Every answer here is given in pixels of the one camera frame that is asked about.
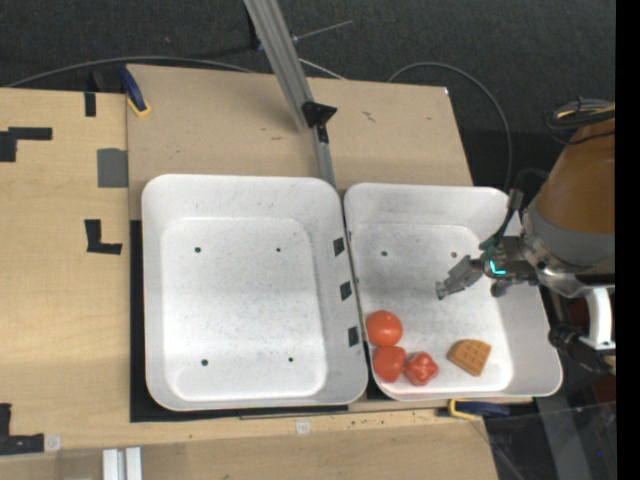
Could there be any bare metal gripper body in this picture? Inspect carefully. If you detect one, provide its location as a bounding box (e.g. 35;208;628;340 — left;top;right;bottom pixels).
480;236;616;299

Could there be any white plastic tray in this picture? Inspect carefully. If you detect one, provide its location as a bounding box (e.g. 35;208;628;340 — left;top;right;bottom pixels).
141;173;370;413
342;182;565;403

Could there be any brown waffle biscuit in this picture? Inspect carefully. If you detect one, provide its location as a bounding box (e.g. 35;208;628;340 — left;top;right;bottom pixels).
446;338;493;378

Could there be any red tomato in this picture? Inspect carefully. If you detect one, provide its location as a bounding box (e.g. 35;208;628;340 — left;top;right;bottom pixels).
365;309;404;348
372;345;407;384

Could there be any black cylinder on white bracket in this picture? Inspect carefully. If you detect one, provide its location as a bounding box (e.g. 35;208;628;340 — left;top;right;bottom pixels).
547;286;616;369

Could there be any red bell pepper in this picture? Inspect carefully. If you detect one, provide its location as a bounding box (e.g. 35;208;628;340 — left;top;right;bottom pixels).
403;351;441;388

